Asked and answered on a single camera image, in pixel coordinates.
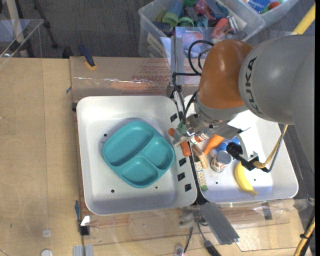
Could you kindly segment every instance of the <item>wooden table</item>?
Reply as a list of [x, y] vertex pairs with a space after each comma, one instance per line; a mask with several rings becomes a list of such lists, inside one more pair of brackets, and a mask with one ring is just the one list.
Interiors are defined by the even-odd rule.
[[[0, 256], [35, 256], [44, 249], [53, 256], [72, 256], [73, 246], [88, 243], [79, 233], [75, 211], [80, 183], [70, 88], [68, 59], [13, 58], [0, 69]], [[241, 252], [233, 243], [217, 245], [217, 250], [223, 256], [293, 255], [304, 230], [294, 200], [284, 203], [289, 221], [239, 229], [240, 237], [261, 238], [275, 249]], [[94, 256], [173, 255], [175, 245], [184, 246], [188, 238], [119, 243], [120, 231], [107, 234], [112, 243], [94, 245]], [[215, 240], [208, 230], [205, 235]], [[209, 255], [199, 234], [191, 237], [186, 255]]]

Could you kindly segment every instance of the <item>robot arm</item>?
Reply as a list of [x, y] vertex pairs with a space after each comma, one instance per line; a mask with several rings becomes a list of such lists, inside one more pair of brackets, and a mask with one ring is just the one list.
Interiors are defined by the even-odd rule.
[[290, 35], [256, 47], [238, 40], [216, 43], [205, 60], [195, 96], [196, 114], [176, 129], [175, 144], [203, 132], [232, 139], [228, 125], [250, 110], [258, 117], [294, 125], [314, 170], [315, 36]]

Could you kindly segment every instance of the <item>yellow cable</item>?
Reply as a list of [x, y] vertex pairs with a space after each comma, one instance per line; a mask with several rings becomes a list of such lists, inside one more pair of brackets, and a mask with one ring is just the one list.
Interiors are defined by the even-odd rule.
[[273, 157], [273, 155], [276, 153], [278, 147], [280, 146], [280, 142], [281, 142], [281, 137], [283, 135], [285, 135], [286, 131], [287, 131], [288, 125], [286, 124], [283, 130], [283, 134], [280, 135], [277, 143], [275, 144], [271, 154], [268, 156], [268, 158], [266, 159], [266, 161], [264, 163], [261, 163], [260, 161], [254, 161], [252, 164], [254, 165], [254, 167], [262, 169], [265, 168], [266, 165], [270, 162], [271, 158]]
[[313, 217], [309, 228], [303, 234], [304, 237], [300, 240], [297, 248], [295, 249], [295, 252], [294, 252], [293, 256], [300, 256], [303, 247], [307, 243], [307, 241], [310, 238], [310, 236], [311, 236], [312, 232], [314, 231], [315, 227], [316, 227], [316, 216]]
[[310, 10], [306, 13], [303, 19], [299, 22], [298, 26], [293, 30], [292, 34], [300, 34], [302, 35], [307, 28], [311, 25], [311, 23], [316, 19], [316, 3], [312, 5]]

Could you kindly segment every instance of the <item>brown cylindrical robot part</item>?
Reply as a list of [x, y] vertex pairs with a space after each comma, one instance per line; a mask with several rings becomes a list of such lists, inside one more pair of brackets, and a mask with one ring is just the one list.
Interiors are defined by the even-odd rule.
[[239, 40], [226, 39], [209, 51], [198, 89], [198, 99], [208, 108], [229, 109], [244, 105], [238, 79], [241, 65], [253, 47]]

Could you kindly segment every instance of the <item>banana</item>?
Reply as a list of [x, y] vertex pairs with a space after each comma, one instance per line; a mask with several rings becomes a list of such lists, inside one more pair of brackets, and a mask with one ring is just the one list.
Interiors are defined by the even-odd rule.
[[258, 194], [258, 192], [253, 189], [252, 185], [247, 180], [245, 168], [243, 167], [240, 161], [235, 166], [234, 175], [236, 182], [243, 191], [251, 192], [255, 196]]

